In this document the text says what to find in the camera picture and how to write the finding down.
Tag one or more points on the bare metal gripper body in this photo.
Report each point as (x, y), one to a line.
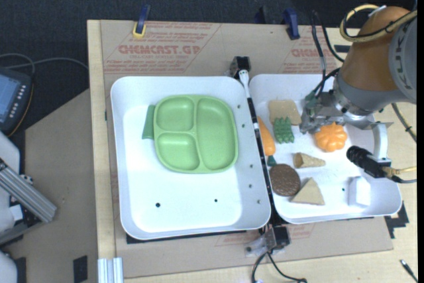
(326, 114)

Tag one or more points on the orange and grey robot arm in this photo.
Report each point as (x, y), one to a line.
(371, 69)

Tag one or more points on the orange pumpkin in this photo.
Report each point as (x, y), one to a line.
(331, 139)

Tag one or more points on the tan bread slice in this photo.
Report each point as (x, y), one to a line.
(283, 107)

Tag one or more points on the green studded block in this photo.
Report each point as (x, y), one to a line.
(283, 131)

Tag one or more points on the tan cone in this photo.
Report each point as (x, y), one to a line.
(306, 160)

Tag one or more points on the orange carrot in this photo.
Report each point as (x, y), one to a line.
(266, 139)

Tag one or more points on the white plastic tray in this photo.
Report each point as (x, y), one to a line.
(331, 182)
(185, 202)

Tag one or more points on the thin black and white rod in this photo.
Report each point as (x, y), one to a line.
(252, 109)

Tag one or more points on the brown round biscuit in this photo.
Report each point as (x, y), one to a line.
(284, 179)

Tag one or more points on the tan triangular wedge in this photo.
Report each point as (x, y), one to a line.
(309, 195)

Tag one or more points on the white carton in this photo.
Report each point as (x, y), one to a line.
(359, 192)

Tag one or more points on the green divided plate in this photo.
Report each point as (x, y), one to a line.
(212, 132)

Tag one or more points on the brown cardboard board red print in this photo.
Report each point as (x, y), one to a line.
(198, 43)

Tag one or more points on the black pen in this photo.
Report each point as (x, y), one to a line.
(407, 270)

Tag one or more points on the black cylinder on white bracket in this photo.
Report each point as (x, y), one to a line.
(361, 157)

